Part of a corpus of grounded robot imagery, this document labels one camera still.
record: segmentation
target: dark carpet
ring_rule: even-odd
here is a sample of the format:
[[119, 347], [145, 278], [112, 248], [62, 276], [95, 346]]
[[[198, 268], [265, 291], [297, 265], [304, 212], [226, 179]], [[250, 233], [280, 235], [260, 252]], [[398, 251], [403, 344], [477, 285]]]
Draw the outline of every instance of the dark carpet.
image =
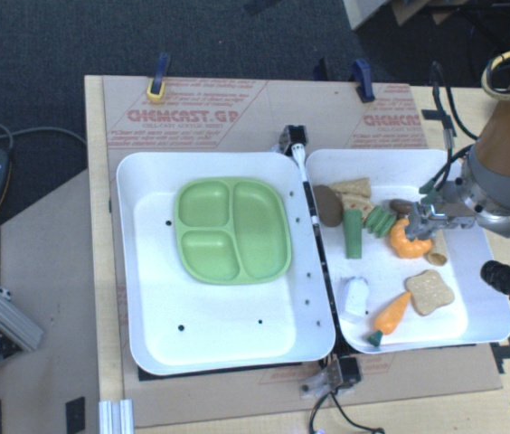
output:
[[[160, 52], [172, 76], [312, 80], [324, 59], [330, 80], [348, 80], [364, 58], [374, 81], [425, 85], [439, 61], [450, 85], [476, 87], [510, 49], [510, 0], [469, 3], [481, 25], [461, 15], [436, 25], [423, 11], [400, 27], [386, 5], [354, 32], [342, 0], [0, 0], [0, 123], [84, 137], [84, 76], [152, 76]], [[0, 224], [87, 165], [63, 134], [15, 143]]]

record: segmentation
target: black bracket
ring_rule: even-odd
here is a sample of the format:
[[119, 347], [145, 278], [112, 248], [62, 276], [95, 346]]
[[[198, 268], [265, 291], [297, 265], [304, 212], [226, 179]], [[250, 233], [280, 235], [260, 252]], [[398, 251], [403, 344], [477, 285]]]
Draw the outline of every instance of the black bracket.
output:
[[285, 156], [292, 156], [291, 147], [296, 143], [307, 144], [306, 126], [285, 126], [279, 137], [279, 152]]
[[454, 128], [454, 122], [452, 117], [446, 113], [442, 113], [436, 109], [423, 109], [421, 115], [426, 120], [439, 120], [442, 123], [444, 130], [451, 131], [453, 137], [456, 137], [456, 129]]
[[504, 360], [510, 358], [510, 337], [508, 337], [508, 345], [501, 345], [500, 343], [491, 343], [492, 354], [496, 360], [496, 367], [500, 374], [505, 373]]
[[86, 399], [79, 397], [66, 403], [66, 434], [77, 434], [86, 429]]

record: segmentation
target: toy carrot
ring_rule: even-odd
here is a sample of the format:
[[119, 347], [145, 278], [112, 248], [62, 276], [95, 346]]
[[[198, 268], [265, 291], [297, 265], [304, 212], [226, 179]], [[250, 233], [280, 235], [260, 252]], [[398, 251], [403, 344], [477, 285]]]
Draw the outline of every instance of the toy carrot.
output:
[[390, 335], [401, 322], [404, 312], [410, 304], [411, 292], [406, 291], [391, 302], [381, 313], [375, 318], [373, 323], [375, 333], [370, 335], [367, 340], [370, 344], [377, 347], [382, 341], [383, 335]]

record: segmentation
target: green divided tray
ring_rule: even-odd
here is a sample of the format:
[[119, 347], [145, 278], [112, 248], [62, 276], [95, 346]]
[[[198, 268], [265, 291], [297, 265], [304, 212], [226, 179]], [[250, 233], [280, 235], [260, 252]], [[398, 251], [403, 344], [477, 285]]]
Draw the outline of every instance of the green divided tray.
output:
[[283, 202], [261, 180], [221, 177], [186, 184], [176, 196], [175, 230], [184, 267], [206, 283], [264, 283], [291, 262]]

